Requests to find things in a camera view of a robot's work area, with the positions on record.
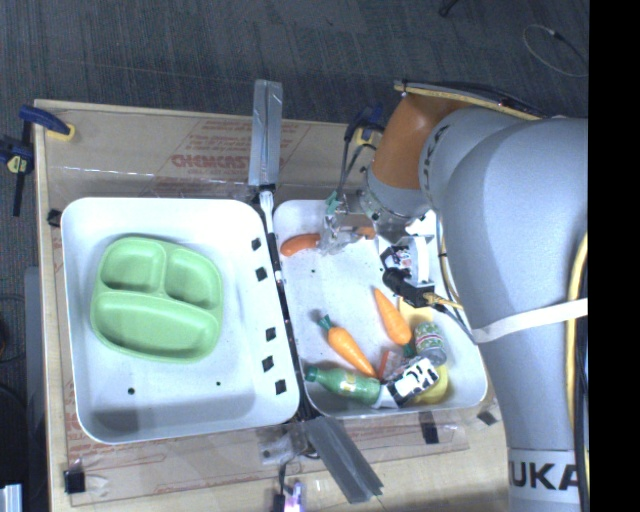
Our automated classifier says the black cylinder on white bracket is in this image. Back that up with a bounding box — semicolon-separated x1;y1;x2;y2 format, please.
379;234;437;309

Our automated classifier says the green and white can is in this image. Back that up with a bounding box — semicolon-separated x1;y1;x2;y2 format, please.
413;320;448;367

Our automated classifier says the green divided plate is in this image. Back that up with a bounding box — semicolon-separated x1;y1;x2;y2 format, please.
89;235;225;364

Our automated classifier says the orange sausage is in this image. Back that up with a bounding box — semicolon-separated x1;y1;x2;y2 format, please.
279;232;322;258

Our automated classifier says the brown cardboard board red print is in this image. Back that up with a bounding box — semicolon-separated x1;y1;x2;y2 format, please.
42;107;472;507

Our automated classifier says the yellow banana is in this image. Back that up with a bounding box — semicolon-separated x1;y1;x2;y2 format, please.
398;298;450;406

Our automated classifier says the orange carrot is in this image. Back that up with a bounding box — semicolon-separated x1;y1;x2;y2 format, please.
372;286;417;359
317;314;379;379

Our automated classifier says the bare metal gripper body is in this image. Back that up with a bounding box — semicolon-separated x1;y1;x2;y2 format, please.
324;189;402;240

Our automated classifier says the green bottle yellow label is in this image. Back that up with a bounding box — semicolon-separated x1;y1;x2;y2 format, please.
304;365;399;410

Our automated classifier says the white plastic tray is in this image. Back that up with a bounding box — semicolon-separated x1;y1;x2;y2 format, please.
272;198;489;420
59;196;301;446

